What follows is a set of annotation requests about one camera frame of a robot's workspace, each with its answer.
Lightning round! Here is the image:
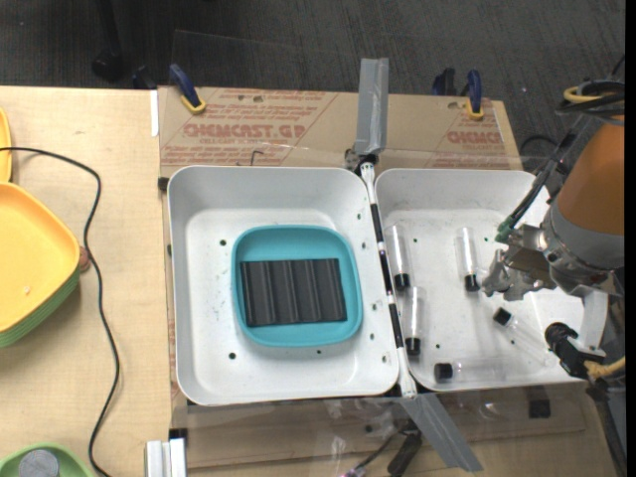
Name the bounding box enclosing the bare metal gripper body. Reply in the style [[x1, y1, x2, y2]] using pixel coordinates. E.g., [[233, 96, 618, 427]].
[[500, 223, 558, 291]]

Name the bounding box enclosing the clear tube with black cap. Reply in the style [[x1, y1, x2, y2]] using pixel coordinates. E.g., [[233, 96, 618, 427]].
[[385, 224, 412, 289], [492, 306, 551, 363], [401, 285, 428, 357], [433, 357, 509, 384], [455, 227, 483, 293]]

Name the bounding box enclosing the white plastic tray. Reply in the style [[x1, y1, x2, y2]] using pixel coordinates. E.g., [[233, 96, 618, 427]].
[[373, 168, 593, 394], [166, 165, 401, 407]]

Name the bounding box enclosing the thin black and white rod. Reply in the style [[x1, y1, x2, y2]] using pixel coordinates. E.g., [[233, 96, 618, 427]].
[[358, 162, 418, 399]]

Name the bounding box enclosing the black ribbed holder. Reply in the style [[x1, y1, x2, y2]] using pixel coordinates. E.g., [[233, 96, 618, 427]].
[[239, 257, 349, 328]]

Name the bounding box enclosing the blue plate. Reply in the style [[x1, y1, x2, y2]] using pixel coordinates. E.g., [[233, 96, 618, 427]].
[[231, 225, 364, 349]]

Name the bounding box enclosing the brown cardboard board red print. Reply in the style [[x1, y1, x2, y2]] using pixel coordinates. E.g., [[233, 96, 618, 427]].
[[156, 85, 588, 469]]

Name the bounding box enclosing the black office chair base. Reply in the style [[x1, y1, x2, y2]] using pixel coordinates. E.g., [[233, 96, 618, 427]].
[[79, 0, 221, 81]]

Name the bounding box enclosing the green plate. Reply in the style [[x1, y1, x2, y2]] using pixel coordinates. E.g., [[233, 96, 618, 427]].
[[0, 264, 82, 350], [0, 442, 96, 477]]

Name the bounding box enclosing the yellow plate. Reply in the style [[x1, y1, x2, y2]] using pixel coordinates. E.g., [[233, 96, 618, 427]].
[[0, 181, 82, 335]]

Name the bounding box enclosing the grey can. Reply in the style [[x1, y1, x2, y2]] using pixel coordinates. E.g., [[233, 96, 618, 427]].
[[18, 448, 62, 477]]

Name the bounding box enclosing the black cylinder on white bracket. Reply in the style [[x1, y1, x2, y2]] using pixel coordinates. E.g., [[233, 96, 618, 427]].
[[544, 290, 610, 382]]

